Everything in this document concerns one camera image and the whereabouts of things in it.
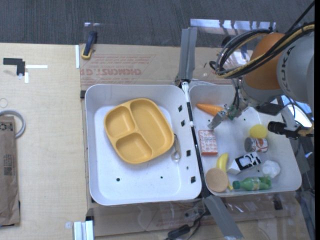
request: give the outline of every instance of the soda can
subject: soda can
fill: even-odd
[[[246,152],[267,152],[268,141],[266,138],[246,138],[244,141]]]

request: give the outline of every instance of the clamp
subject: clamp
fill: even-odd
[[[89,60],[91,57],[92,44],[96,44],[98,39],[98,33],[96,31],[91,31],[89,34],[88,41],[86,42],[85,47],[82,49],[81,58],[84,60]]]

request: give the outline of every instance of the brown paper bag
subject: brown paper bag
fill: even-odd
[[[0,116],[0,226],[20,220],[17,149],[13,116]]]

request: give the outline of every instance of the gray carpet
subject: gray carpet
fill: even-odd
[[[86,41],[85,22],[100,23],[100,44],[180,46],[190,19],[276,22],[285,32],[313,0],[0,0],[0,42]],[[303,21],[314,21],[314,8]],[[198,47],[216,46],[200,32]]]

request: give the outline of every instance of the roll of tape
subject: roll of tape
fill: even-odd
[[[6,98],[0,98],[0,107],[5,109],[8,106],[8,100]]]
[[[4,115],[12,115],[12,116],[16,116],[18,117],[21,122],[22,122],[22,126],[21,129],[15,134],[15,138],[19,138],[25,131],[26,129],[26,121],[24,119],[24,117],[16,110],[13,109],[6,109],[6,110],[2,110],[0,111],[0,116],[4,116]]]

